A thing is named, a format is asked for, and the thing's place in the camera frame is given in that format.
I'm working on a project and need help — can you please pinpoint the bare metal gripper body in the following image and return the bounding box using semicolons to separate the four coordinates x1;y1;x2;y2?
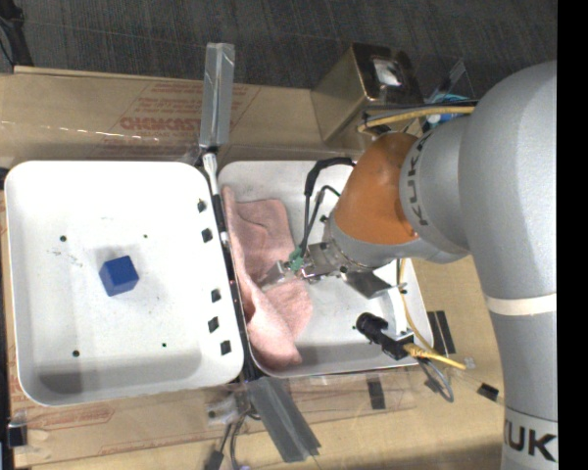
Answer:
298;241;357;285

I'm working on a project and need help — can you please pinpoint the pink cloth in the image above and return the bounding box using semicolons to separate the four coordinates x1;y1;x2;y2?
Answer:
220;185;315;369

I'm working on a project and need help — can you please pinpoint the white plastic tray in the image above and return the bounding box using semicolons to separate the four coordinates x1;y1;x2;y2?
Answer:
217;158;435;380
3;159;246;408

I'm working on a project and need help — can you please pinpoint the thin black and white rod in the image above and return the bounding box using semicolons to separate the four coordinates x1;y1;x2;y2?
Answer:
202;151;250;382

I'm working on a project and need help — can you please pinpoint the blue cube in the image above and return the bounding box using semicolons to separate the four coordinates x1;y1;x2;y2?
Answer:
98;255;141;298

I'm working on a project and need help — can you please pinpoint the shiny metal box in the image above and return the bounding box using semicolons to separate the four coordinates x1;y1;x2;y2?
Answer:
311;41;425;152

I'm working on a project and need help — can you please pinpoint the brown cardboard board, red print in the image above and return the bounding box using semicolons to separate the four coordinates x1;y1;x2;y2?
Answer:
0;65;420;470

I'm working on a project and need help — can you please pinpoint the black cylinder on white bracket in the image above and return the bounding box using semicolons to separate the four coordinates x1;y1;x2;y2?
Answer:
346;270;417;362

